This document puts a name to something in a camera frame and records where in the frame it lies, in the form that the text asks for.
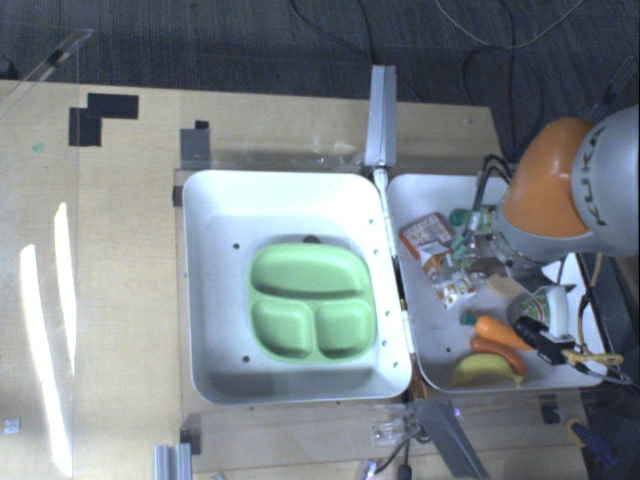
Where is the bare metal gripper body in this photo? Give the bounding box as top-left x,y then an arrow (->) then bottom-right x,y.
467,232 -> 544,283

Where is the orange and white carton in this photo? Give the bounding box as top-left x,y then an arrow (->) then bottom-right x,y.
418,241 -> 454,284

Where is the white and orange packet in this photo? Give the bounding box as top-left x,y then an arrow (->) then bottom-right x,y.
433,272 -> 477,311

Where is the tan round biscuit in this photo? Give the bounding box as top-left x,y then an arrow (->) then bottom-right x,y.
485,273 -> 524,299

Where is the orange patterned carton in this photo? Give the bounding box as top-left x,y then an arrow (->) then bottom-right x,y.
398,211 -> 455,261

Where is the green bottle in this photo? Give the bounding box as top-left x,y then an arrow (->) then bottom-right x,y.
448,206 -> 496,233

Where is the white printed can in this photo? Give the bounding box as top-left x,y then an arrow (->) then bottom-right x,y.
506,291 -> 550,328

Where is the white plastic tray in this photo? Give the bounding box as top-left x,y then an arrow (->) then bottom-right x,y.
181,169 -> 414,407
387,172 -> 609,394

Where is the orange carrot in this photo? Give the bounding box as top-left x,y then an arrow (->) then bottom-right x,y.
458,311 -> 534,352

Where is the red-brown sausage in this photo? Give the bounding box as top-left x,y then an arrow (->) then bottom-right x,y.
469,336 -> 527,377

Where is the yellow banana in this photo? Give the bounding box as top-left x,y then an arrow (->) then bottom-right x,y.
451,352 -> 525,388

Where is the green divided plate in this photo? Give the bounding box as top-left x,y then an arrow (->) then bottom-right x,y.
246,242 -> 378,365

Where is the pale wood board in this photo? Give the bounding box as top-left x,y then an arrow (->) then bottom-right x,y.
0,78 -> 609,480

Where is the black cylinder on white bracket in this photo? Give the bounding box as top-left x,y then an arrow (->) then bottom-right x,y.
514,285 -> 577,365

